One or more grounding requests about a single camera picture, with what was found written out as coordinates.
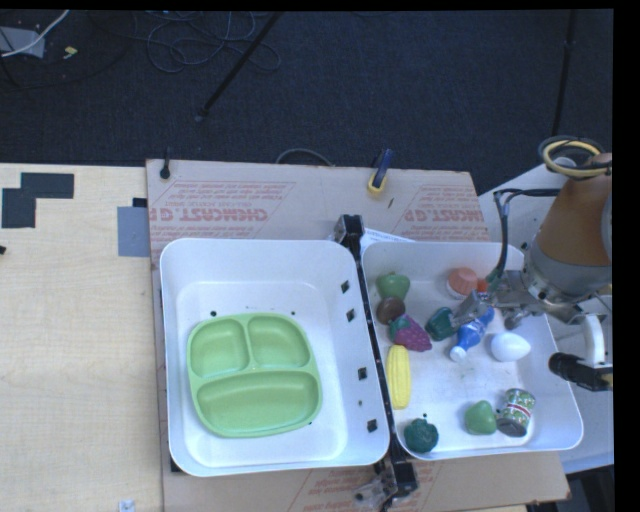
dark green toy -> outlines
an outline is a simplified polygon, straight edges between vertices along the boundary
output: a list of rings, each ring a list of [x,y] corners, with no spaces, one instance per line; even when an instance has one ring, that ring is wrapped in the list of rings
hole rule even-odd
[[[438,444],[438,429],[427,421],[427,415],[417,418],[404,428],[404,440],[409,450],[426,453]]]

green plate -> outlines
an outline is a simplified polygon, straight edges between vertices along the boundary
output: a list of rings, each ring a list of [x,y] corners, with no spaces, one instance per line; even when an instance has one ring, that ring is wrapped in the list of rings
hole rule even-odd
[[[297,322],[249,313],[199,323],[187,343],[191,397],[202,423],[224,437],[259,437],[308,425],[322,387]]]

white egg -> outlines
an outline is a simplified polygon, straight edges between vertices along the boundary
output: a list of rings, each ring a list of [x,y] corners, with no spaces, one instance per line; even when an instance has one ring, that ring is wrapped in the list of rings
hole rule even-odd
[[[519,334],[506,331],[493,337],[491,352],[498,361],[507,363],[526,356],[531,352],[531,345]]]

yellow corn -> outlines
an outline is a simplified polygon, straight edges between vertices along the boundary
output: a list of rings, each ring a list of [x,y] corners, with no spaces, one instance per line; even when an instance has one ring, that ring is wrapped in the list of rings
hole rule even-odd
[[[387,354],[387,386],[391,406],[404,409],[411,397],[409,351],[403,345],[392,345]]]

blue bottle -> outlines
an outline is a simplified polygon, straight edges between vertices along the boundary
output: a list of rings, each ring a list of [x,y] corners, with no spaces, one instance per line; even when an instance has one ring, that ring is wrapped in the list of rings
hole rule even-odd
[[[456,363],[464,361],[467,357],[467,350],[475,347],[482,341],[484,333],[487,332],[487,326],[491,323],[494,316],[495,311],[489,306],[482,316],[461,325],[458,329],[458,343],[449,352],[449,357]]]

